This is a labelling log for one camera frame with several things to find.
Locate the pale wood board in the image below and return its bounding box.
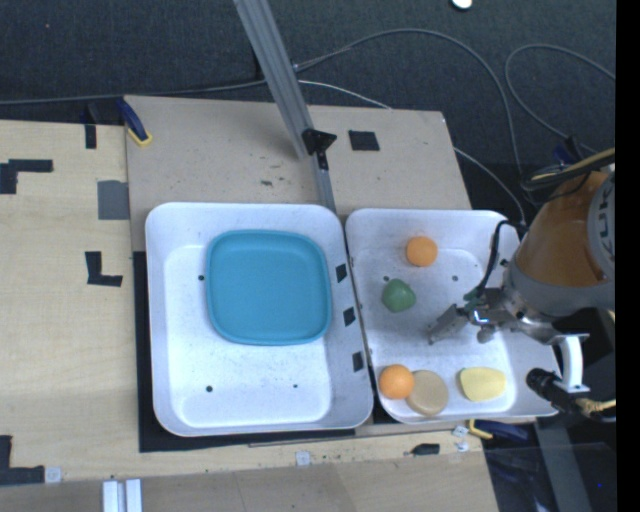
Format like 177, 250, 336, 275
123, 94, 497, 443

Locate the orange toy ball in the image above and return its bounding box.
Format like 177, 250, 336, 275
377, 363, 416, 401

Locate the yellow toy potato chip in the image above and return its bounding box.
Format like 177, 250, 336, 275
458, 366, 508, 404

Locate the beige round biscuit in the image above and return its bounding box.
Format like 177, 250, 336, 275
405, 369, 451, 418

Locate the white plastic tray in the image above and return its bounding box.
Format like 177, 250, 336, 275
144, 201, 376, 438
344, 207, 562, 426

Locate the orange round disc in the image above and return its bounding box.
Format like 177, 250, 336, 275
405, 235, 440, 268

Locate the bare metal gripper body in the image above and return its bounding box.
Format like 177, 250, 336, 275
466, 288, 561, 346

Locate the green toy pepper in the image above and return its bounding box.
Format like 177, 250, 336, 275
381, 277, 418, 315

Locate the black cylinder on white bracket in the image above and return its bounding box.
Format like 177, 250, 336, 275
525, 333, 592, 416

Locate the blue plate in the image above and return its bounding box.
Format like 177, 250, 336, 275
205, 228, 332, 347

